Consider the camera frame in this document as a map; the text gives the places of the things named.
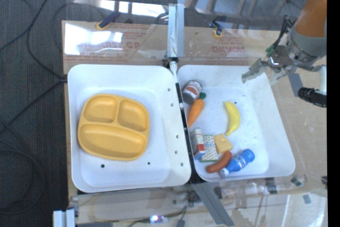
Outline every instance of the sausage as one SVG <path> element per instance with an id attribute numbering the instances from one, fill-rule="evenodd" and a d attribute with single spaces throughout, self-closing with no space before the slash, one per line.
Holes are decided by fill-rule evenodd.
<path id="1" fill-rule="evenodd" d="M 223 153 L 221 159 L 218 162 L 216 162 L 213 165 L 209 165 L 207 167 L 207 172 L 214 173 L 214 172 L 220 171 L 222 168 L 228 165 L 231 158 L 232 158 L 232 153 L 230 151 Z"/>

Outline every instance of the yellow sponge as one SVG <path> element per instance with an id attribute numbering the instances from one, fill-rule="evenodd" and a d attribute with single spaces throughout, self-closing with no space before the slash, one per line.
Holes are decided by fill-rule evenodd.
<path id="1" fill-rule="evenodd" d="M 214 142 L 216 146 L 217 153 L 221 154 L 231 150 L 233 145 L 230 141 L 223 135 L 223 133 L 214 136 Z"/>

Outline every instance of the white tray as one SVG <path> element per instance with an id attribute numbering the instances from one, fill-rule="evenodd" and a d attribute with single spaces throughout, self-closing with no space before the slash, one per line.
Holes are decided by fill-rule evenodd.
<path id="1" fill-rule="evenodd" d="M 246 148 L 255 153 L 255 160 L 227 178 L 218 173 L 207 173 L 212 163 L 195 160 L 195 168 L 208 182 L 241 180 L 290 175 L 295 169 L 294 156 L 283 127 L 273 92 L 265 73 L 256 79 L 242 82 L 247 66 L 185 65 L 178 70 L 181 89 L 190 80 L 197 80 L 206 93 L 205 108 L 190 131 L 200 128 L 202 134 L 216 135 L 227 130 L 228 116 L 224 102 L 236 102 L 241 114 L 240 127 L 228 140 L 236 154 Z M 188 105 L 184 104 L 186 113 Z"/>
<path id="2" fill-rule="evenodd" d="M 179 186 L 191 174 L 182 117 L 170 70 L 161 66 L 86 65 L 68 74 L 71 166 L 75 186 L 84 192 Z M 149 142 L 133 161 L 86 153 L 77 141 L 85 102 L 95 94 L 116 94 L 142 103 L 150 115 Z"/>

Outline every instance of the blue bottle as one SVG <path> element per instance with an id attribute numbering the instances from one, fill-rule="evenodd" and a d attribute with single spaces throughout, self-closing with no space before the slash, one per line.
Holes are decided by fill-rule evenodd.
<path id="1" fill-rule="evenodd" d="M 219 174 L 222 177 L 227 177 L 229 173 L 240 171 L 243 169 L 248 163 L 253 162 L 255 159 L 255 154 L 250 149 L 245 149 L 240 154 L 234 156 L 228 163 L 226 167 L 219 171 Z"/>

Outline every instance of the robotic arm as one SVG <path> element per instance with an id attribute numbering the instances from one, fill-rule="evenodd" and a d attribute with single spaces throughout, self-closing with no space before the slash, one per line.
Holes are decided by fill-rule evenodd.
<path id="1" fill-rule="evenodd" d="M 327 107 L 327 70 L 325 65 L 314 66 L 314 63 L 327 54 L 327 0 L 307 0 L 298 18 L 292 23 L 287 16 L 284 18 L 278 39 L 266 49 L 267 60 L 258 59 L 242 81 L 256 78 L 269 67 L 273 73 L 271 83 L 297 68 L 311 72 L 319 72 L 321 86 L 301 88 L 298 96 L 307 102 L 320 107 Z"/>

